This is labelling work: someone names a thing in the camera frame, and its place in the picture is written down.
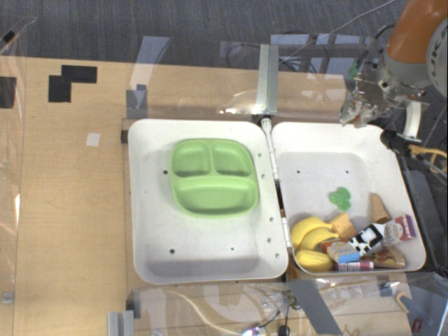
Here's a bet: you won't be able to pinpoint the thin black and white rod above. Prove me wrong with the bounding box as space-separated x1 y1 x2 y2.
260 117 292 258

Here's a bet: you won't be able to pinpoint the orange bread wedge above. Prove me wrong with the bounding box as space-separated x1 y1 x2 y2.
330 212 357 242

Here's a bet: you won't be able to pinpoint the yellow lemon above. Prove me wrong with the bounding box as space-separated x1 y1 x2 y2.
295 249 334 273

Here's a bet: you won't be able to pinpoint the green toy grapes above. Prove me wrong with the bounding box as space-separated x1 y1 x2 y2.
328 186 352 211

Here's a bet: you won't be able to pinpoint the yellow banana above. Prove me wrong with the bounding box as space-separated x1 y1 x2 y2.
300 227 341 252
290 216 334 250

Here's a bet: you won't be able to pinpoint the black cylinder on white bracket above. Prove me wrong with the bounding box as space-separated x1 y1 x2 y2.
379 101 424 151

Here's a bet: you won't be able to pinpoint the toy pizza slice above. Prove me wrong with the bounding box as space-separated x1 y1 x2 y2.
363 246 407 270

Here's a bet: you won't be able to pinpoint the green divided plate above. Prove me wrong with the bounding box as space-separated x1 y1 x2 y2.
169 137 261 219

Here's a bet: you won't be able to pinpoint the pink and white carton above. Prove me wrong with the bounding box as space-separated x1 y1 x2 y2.
382 213 417 247

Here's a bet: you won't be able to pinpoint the pink small bottle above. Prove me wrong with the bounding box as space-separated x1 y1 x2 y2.
332 260 375 272

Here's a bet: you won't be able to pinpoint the colourful small box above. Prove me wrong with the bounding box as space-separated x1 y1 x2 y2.
326 241 361 264

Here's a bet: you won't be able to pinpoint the black and white milk carton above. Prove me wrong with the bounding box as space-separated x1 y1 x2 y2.
346 222 386 258

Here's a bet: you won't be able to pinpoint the white plastic tray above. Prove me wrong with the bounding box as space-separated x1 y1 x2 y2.
127 118 290 286
270 121 428 277

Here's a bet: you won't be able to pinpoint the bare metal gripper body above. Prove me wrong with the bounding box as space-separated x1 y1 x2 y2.
352 69 432 118

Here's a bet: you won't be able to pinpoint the tan ice cream cone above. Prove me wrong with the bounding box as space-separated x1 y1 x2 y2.
370 192 391 224

